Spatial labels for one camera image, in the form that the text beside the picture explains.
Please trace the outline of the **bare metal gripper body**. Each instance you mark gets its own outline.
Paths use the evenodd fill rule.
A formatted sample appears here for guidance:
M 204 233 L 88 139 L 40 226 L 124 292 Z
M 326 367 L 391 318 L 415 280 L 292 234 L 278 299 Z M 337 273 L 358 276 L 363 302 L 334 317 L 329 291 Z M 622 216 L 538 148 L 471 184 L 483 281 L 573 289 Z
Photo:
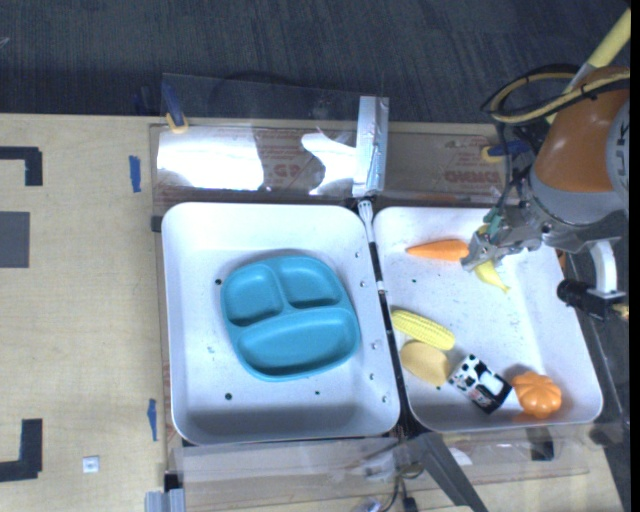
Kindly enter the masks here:
M 542 245 L 579 253 L 601 240 L 596 225 L 575 225 L 549 215 L 533 201 L 491 209 L 491 252 L 517 254 Z

